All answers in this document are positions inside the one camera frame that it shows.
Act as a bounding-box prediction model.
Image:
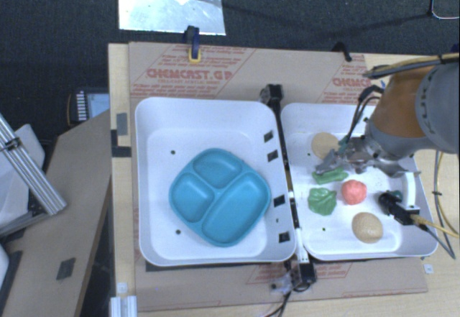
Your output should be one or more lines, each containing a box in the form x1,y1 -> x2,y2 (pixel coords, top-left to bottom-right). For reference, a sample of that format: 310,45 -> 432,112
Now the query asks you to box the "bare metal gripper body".
339,136 -> 421,177

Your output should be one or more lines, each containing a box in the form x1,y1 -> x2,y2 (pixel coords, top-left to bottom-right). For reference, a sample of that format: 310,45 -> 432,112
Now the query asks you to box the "flat green toy lettuce leaf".
310,168 -> 350,186

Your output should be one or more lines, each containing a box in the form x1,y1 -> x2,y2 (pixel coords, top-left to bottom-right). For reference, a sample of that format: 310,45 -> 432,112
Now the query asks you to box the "tan round biscuit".
310,132 -> 341,160

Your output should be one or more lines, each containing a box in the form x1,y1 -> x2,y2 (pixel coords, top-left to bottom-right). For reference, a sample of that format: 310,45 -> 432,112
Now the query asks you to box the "pink round toy food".
341,179 -> 368,206

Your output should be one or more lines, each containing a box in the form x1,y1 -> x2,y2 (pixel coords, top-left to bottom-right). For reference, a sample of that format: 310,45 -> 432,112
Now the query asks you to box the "crumpled green toy lettuce leaf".
307,187 -> 339,217

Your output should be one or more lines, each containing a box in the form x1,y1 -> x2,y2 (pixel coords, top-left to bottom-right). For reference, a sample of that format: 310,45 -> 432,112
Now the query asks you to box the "thin black and white rod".
271,102 -> 307,263

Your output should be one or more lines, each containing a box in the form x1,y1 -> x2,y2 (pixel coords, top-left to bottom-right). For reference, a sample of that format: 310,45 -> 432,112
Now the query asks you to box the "tan toy bread roll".
351,211 -> 385,245

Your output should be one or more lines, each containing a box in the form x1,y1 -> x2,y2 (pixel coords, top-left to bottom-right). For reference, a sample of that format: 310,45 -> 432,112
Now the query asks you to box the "white plastic tray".
280,102 -> 440,262
134,96 -> 298,268

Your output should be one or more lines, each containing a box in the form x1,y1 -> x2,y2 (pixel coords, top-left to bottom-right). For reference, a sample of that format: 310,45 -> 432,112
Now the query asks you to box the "brown cardboard board red print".
128,41 -> 430,313

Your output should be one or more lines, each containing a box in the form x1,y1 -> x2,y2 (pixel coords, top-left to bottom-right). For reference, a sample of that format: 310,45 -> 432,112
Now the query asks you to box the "blue divided plate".
168,147 -> 272,248

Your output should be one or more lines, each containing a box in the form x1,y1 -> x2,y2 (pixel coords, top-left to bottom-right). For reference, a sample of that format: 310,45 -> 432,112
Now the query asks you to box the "black cylinder on white bracket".
378,170 -> 422,226

